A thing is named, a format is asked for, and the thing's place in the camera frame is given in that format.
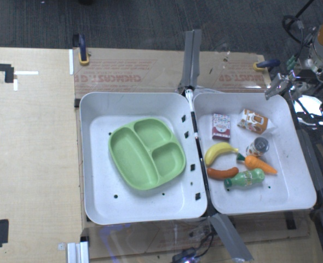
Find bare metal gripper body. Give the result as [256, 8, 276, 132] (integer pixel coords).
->
[290, 56, 323, 87]

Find orange and white carton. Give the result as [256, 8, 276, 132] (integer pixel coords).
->
[237, 108, 276, 135]

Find small orange and white can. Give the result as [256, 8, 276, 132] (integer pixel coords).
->
[245, 136, 270, 158]

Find red and white carton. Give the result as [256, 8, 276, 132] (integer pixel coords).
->
[211, 113, 231, 141]

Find orange carrot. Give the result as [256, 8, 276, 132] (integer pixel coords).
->
[235, 152, 278, 175]

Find yellow banana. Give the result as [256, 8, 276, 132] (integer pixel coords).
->
[204, 142, 240, 167]

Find thin black and white rod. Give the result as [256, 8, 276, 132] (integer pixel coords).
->
[183, 88, 213, 218]

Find green plastic bottle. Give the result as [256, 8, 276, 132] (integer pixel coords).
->
[223, 168, 266, 190]

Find orange sausage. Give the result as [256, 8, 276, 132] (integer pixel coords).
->
[206, 167, 240, 181]

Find white plastic tray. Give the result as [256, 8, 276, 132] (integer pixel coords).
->
[79, 92, 208, 226]
[192, 92, 318, 216]

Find brown cardboard board red print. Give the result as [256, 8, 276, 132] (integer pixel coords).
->
[73, 47, 312, 260]

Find green divided plate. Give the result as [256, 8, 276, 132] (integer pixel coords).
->
[108, 118, 187, 191]

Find black block with thin wires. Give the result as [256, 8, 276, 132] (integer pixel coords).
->
[171, 247, 198, 263]

